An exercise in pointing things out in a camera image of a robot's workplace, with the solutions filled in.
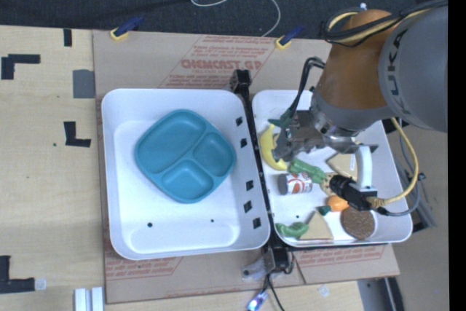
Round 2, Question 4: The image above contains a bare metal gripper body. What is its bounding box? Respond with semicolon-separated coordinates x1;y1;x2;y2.
286;110;362;154

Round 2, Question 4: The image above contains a yellow banana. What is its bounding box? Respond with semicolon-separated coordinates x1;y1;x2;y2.
258;123;289;172

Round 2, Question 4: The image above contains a green toy vegetable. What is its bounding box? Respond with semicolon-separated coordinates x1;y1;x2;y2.
287;158;328;184

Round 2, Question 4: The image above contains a red and white can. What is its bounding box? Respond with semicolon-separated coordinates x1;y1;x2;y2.
277;172;314;196

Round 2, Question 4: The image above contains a beige pizza slice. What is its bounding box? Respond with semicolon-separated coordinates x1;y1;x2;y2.
325;152;360;180

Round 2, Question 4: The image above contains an orange carrot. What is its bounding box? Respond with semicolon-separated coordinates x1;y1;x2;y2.
315;194;350;216

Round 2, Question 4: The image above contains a green toy pepper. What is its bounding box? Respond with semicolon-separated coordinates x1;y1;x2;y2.
275;221;310;240

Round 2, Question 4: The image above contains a tan bread wedge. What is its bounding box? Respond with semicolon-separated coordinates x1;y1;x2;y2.
299;210;335;242

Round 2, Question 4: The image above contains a brown round biscuit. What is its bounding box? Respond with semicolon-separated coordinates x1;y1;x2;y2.
340;206;377;241

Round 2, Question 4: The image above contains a blue divided plate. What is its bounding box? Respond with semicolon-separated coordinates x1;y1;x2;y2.
134;109;237;205

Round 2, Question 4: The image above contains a white plastic tray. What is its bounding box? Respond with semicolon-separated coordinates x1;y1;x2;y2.
251;89;414;248
100;87;272;261

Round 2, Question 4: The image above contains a brown cardboard board red print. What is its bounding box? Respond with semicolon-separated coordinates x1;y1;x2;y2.
92;28;401;305

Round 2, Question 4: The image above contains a black cylinder on white bracket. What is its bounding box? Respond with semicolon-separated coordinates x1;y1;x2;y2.
329;143;379;211

